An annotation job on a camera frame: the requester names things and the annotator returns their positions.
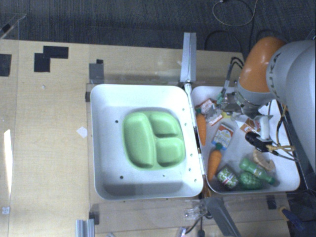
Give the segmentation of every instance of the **green can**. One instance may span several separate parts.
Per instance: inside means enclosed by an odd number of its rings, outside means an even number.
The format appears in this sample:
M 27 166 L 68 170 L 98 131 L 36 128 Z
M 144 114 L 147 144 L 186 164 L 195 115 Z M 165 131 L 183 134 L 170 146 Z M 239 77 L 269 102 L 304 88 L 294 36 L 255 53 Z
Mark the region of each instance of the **green can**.
M 227 166 L 222 168 L 222 170 L 218 172 L 216 177 L 229 189 L 235 188 L 238 184 L 238 178 Z

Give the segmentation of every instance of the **plastic bottle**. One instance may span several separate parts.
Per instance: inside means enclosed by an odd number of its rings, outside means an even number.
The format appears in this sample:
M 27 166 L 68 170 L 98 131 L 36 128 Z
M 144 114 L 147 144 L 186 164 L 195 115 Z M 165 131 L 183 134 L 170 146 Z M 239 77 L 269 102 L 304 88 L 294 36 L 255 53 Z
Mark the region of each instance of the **plastic bottle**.
M 245 171 L 250 172 L 259 179 L 267 181 L 271 185 L 276 182 L 275 178 L 269 176 L 262 167 L 258 166 L 247 158 L 242 159 L 239 167 Z

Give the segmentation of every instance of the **orange carrot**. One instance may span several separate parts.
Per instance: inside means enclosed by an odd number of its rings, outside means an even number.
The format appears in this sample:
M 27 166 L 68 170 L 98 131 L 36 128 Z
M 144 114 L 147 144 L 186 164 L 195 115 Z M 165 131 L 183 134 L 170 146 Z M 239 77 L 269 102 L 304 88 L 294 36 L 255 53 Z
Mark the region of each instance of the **orange carrot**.
M 216 143 L 216 149 L 210 153 L 208 157 L 208 165 L 207 165 L 207 179 L 210 182 L 215 175 L 219 163 L 222 159 L 222 153 L 220 149 L 222 148 L 222 144 Z
M 197 129 L 199 139 L 203 146 L 205 146 L 206 142 L 206 121 L 204 115 L 201 113 L 197 115 Z

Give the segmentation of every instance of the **metal bar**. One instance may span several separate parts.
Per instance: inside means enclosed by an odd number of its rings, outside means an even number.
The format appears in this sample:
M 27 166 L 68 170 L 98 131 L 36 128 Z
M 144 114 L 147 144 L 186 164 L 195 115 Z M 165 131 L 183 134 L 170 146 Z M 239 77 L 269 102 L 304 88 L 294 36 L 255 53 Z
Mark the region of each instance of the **metal bar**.
M 95 237 L 94 219 L 76 221 L 76 237 Z
M 197 79 L 197 34 L 184 33 L 180 82 L 194 82 Z

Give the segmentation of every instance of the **green plate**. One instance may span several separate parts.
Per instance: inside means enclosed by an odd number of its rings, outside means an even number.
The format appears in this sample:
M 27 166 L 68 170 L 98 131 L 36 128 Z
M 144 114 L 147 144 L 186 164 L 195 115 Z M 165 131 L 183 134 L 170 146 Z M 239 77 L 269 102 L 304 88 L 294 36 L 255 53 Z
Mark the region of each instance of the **green plate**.
M 185 158 L 185 145 L 178 120 L 167 112 L 143 111 L 123 121 L 125 153 L 141 169 L 173 167 Z

